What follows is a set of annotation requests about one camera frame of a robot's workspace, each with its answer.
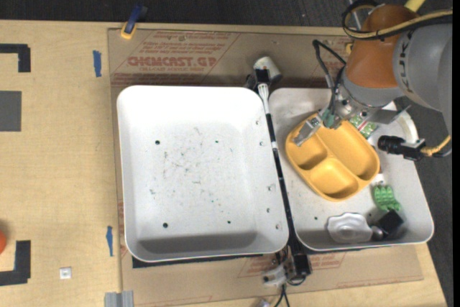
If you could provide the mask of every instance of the white square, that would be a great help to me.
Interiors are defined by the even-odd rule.
[[[72,268],[71,267],[60,268],[59,276],[61,279],[71,279],[72,278]]]

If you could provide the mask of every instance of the black corner marker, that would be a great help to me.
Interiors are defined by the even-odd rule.
[[[30,279],[30,241],[16,241],[14,270],[0,272],[0,286],[26,284]]]
[[[17,54],[17,71],[30,73],[30,47],[27,44],[0,44],[0,54]]]

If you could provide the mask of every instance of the cardboard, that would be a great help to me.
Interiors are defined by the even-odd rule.
[[[119,29],[109,30],[121,275],[123,289],[134,291],[136,305],[181,306],[277,295],[279,291],[265,287],[262,279],[264,271],[276,266],[274,255],[133,268],[132,256],[124,243],[123,192],[116,125],[118,94],[123,88],[135,84],[243,86],[254,62],[262,56],[270,56],[283,75],[277,88],[326,87],[311,43],[319,39],[346,58],[350,40],[339,30],[337,33],[287,35],[138,29],[131,40],[125,40],[120,37]],[[326,51],[322,51],[321,55],[335,76],[341,64]],[[289,287],[288,293],[423,279],[413,246],[322,253],[311,255],[310,260],[312,275],[302,285]]]

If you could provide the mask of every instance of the orange divided container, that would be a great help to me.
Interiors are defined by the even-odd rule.
[[[293,138],[304,123],[287,136],[286,155],[318,195],[343,201],[371,183],[380,170],[379,156],[350,122],[342,122],[337,129],[320,127],[299,147]]]

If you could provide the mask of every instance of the black connector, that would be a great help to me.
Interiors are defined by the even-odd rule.
[[[408,144],[403,138],[397,136],[381,136],[377,146],[387,154],[402,155],[407,160],[420,161],[425,155],[420,151],[425,147],[425,141]]]

